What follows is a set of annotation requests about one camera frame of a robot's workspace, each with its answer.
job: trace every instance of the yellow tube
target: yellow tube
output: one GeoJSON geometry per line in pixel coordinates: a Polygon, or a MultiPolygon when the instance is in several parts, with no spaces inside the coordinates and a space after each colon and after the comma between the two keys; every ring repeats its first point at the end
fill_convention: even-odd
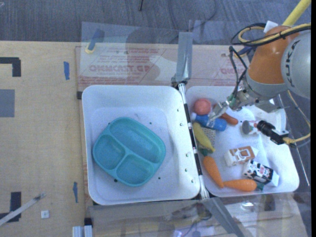
{"type": "Polygon", "coordinates": [[[284,21],[284,26],[292,26],[295,22],[300,18],[303,12],[307,9],[307,7],[311,4],[312,0],[300,0],[291,14],[284,21]]]}

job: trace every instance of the teal divided plate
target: teal divided plate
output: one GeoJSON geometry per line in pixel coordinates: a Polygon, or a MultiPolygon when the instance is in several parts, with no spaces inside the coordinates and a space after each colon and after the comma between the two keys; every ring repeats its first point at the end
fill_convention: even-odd
{"type": "Polygon", "coordinates": [[[92,155],[108,174],[129,186],[148,182],[166,155],[164,142],[132,118],[117,118],[99,135],[92,155]]]}

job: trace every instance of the white plastic tray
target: white plastic tray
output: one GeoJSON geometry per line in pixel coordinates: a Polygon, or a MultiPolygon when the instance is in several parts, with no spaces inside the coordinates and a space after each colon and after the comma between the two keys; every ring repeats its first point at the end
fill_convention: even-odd
{"type": "Polygon", "coordinates": [[[93,85],[82,94],[88,190],[100,205],[194,198],[200,190],[180,93],[168,86],[93,85]],[[140,187],[115,182],[92,158],[92,147],[109,122],[137,120],[165,143],[166,156],[155,175],[140,187]]]}
{"type": "MultiPolygon", "coordinates": [[[[186,97],[189,111],[192,112],[194,102],[198,98],[209,98],[212,104],[225,101],[226,97],[231,94],[233,87],[218,87],[218,86],[195,86],[187,90],[186,97]]],[[[230,188],[219,188],[207,174],[201,162],[203,178],[205,186],[209,192],[218,197],[236,197],[252,194],[268,194],[292,192],[299,186],[299,176],[287,145],[277,145],[270,141],[265,135],[245,135],[241,131],[241,124],[244,120],[266,120],[272,123],[276,129],[280,130],[282,123],[286,122],[285,111],[278,110],[276,113],[267,114],[255,106],[243,107],[239,112],[233,112],[231,109],[227,113],[239,120],[239,124],[228,127],[223,132],[216,132],[215,149],[211,154],[220,170],[223,181],[242,178],[242,165],[227,167],[224,160],[224,153],[232,148],[242,146],[253,146],[259,150],[255,160],[268,167],[274,169],[280,176],[277,187],[265,186],[264,190],[254,192],[240,192],[230,188]]]]}

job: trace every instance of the carrot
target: carrot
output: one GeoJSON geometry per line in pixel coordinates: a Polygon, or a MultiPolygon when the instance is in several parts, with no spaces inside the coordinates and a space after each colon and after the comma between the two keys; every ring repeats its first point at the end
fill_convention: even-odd
{"type": "Polygon", "coordinates": [[[236,179],[223,182],[224,186],[238,189],[244,192],[251,192],[257,188],[257,183],[252,179],[236,179]]]}
{"type": "Polygon", "coordinates": [[[222,119],[226,120],[227,123],[232,124],[232,125],[237,125],[238,124],[238,119],[230,116],[227,113],[224,113],[220,116],[222,119]]]}
{"type": "Polygon", "coordinates": [[[211,156],[205,156],[203,159],[203,164],[207,173],[211,176],[211,178],[215,181],[215,183],[219,187],[223,188],[224,187],[223,180],[218,170],[218,167],[216,165],[215,159],[211,156]]]}

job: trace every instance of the toy banana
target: toy banana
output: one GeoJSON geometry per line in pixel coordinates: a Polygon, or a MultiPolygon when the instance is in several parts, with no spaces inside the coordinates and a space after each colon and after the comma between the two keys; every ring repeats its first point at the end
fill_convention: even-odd
{"type": "Polygon", "coordinates": [[[194,136],[196,137],[197,141],[203,146],[208,149],[210,149],[212,152],[215,151],[215,148],[213,147],[211,141],[206,136],[206,134],[203,132],[202,127],[199,123],[194,122],[193,123],[193,132],[194,136]]]}

